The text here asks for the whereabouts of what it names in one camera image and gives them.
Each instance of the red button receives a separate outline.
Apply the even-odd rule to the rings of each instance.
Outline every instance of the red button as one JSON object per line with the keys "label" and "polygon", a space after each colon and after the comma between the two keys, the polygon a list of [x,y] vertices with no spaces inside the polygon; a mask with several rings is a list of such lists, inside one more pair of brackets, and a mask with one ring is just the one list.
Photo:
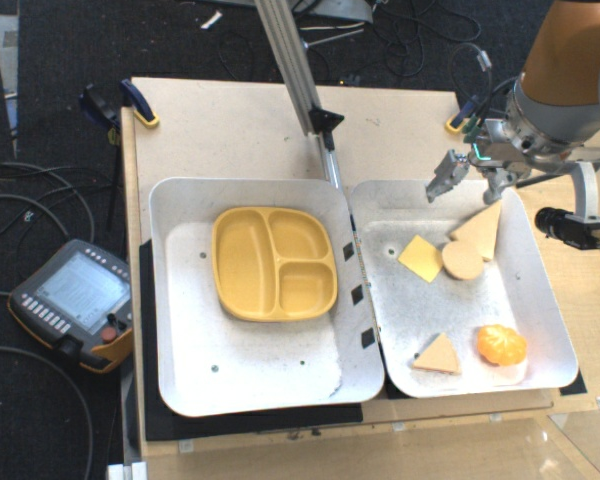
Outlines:
{"label": "red button", "polygon": [[100,332],[100,337],[102,338],[103,343],[108,344],[115,341],[118,337],[118,332],[113,327],[105,327],[102,329],[102,332]]}

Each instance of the black floor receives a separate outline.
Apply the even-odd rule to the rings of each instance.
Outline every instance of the black floor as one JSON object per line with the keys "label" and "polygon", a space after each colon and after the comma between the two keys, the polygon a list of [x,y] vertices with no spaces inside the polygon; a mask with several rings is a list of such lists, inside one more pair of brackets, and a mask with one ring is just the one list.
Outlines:
{"label": "black floor", "polygon": [[[342,80],[363,87],[481,94],[485,74],[475,53],[484,49],[497,84],[517,75],[551,0],[390,0],[374,25],[346,39],[309,50],[316,82]],[[201,30],[213,13],[223,17]],[[49,195],[72,237],[89,239],[119,255],[124,251],[121,196],[107,226],[115,147],[104,129],[81,114],[78,96],[94,84],[114,106],[117,83],[131,76],[281,82],[254,9],[181,0],[0,0],[0,13],[20,17],[18,156],[14,158],[0,79],[0,194],[30,197],[54,190],[62,176],[84,194],[93,230],[75,198]],[[306,16],[300,27],[343,24]],[[342,31],[303,31],[307,42]],[[454,79],[462,86],[458,89]],[[44,172],[34,173],[41,169]],[[0,201],[0,291],[31,275],[64,239],[47,219],[27,222],[22,203]],[[41,354],[0,296],[0,346]],[[120,463],[120,378],[70,370],[93,419],[91,478]],[[88,429],[80,398],[54,369],[28,356],[0,352],[0,480],[82,478]]]}

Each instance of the peeled tangerine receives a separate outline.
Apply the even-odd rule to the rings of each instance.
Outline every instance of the peeled tangerine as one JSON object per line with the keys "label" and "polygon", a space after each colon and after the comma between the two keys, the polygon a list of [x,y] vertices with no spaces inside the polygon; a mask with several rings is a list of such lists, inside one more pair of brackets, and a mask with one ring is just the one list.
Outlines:
{"label": "peeled tangerine", "polygon": [[491,363],[511,366],[527,357],[527,340],[509,327],[485,325],[478,331],[478,352]]}

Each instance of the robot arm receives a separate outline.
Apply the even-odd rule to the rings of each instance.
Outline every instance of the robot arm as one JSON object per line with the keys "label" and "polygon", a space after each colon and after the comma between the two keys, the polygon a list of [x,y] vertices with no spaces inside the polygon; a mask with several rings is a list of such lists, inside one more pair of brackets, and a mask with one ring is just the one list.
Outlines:
{"label": "robot arm", "polygon": [[[599,130],[600,1],[556,0],[509,94],[505,117],[463,129],[469,151],[448,152],[427,186],[428,200],[453,189],[469,166],[488,181],[486,204],[500,199],[505,188],[528,178],[533,169],[569,174],[576,189],[576,212],[547,209],[536,225],[568,245],[600,248],[593,166],[569,160],[572,151]],[[553,225],[553,219],[569,225]]]}

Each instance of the yellow square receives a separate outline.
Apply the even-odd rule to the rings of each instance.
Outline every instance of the yellow square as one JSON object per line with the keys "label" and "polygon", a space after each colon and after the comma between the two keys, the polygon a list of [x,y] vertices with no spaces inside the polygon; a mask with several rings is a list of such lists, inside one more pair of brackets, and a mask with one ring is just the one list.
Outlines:
{"label": "yellow square", "polygon": [[420,235],[413,237],[398,261],[430,283],[442,270],[442,253]]}

